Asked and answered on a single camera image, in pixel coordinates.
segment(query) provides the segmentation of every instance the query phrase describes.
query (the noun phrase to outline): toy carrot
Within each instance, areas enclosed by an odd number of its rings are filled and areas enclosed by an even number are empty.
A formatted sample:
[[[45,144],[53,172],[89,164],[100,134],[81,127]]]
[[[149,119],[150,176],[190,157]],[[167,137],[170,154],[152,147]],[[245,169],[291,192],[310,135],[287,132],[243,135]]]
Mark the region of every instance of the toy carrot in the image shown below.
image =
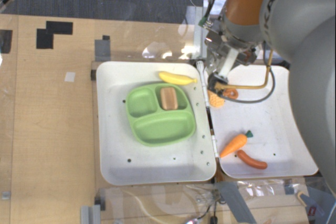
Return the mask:
[[[248,131],[246,134],[238,134],[235,136],[221,152],[221,158],[243,147],[247,143],[248,137],[253,137],[251,131]]]

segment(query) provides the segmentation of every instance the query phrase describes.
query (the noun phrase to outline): banana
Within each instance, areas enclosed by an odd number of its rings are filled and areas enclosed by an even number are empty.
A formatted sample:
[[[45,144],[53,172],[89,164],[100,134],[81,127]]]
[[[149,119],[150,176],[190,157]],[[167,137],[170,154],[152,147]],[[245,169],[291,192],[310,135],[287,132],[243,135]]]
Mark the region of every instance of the banana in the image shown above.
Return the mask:
[[[164,82],[175,84],[175,85],[187,85],[192,82],[195,82],[195,83],[197,82],[197,79],[192,79],[184,75],[172,74],[172,73],[165,72],[165,71],[159,72],[159,77]]]

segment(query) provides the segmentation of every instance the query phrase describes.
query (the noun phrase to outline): white tray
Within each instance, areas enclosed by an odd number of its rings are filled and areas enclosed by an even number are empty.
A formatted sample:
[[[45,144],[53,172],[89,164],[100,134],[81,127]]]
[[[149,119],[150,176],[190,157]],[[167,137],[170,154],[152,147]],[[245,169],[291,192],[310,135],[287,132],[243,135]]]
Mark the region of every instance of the white tray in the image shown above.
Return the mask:
[[[260,85],[265,78],[264,66],[239,66],[229,73],[230,84]],[[242,148],[251,157],[265,161],[268,168],[259,170],[243,163],[235,154],[220,160],[223,171],[233,178],[303,176],[318,170],[296,127],[288,97],[288,70],[272,67],[276,88],[269,99],[257,104],[226,101],[220,109],[211,108],[218,152],[237,134],[251,130]],[[271,78],[261,90],[238,90],[239,99],[256,100],[271,89]]]
[[[159,71],[198,79],[181,87],[194,111],[196,131],[179,143],[149,147],[133,136],[123,100],[136,87],[162,82]],[[107,182],[135,185],[198,182],[213,177],[214,149],[195,68],[183,63],[105,62],[97,70],[97,92],[101,173]]]

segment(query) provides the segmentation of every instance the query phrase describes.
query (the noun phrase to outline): green plate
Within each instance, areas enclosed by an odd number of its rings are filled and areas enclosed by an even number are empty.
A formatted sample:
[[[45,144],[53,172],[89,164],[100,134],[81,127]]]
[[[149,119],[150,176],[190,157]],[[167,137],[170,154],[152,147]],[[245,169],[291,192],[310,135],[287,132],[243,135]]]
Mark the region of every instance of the green plate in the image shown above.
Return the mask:
[[[176,91],[177,110],[163,110],[161,88]],[[181,88],[169,83],[149,84],[132,90],[126,98],[127,116],[136,139],[147,146],[162,146],[187,139],[196,130],[189,100]]]

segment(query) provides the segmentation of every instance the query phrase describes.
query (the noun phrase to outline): toy sausage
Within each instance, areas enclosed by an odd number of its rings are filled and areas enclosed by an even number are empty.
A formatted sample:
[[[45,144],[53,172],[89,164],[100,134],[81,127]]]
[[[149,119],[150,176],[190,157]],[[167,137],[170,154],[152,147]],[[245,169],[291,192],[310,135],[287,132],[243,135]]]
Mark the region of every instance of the toy sausage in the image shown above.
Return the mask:
[[[238,150],[237,156],[247,165],[252,166],[257,169],[266,169],[267,163],[257,161],[256,159],[252,159],[250,156],[246,154],[243,150]]]

